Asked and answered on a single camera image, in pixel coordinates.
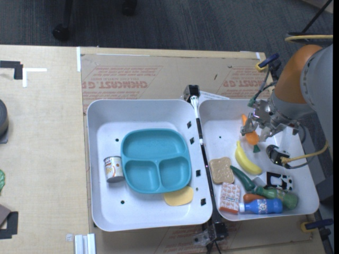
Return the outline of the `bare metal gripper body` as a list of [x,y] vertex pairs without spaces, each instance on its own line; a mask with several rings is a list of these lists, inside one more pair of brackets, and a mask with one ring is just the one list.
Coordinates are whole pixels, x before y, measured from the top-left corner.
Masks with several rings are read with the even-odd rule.
[[275,109],[271,106],[270,102],[264,100],[256,101],[253,108],[254,111],[251,118],[261,129],[267,129],[270,132],[280,132],[287,127],[276,116]]

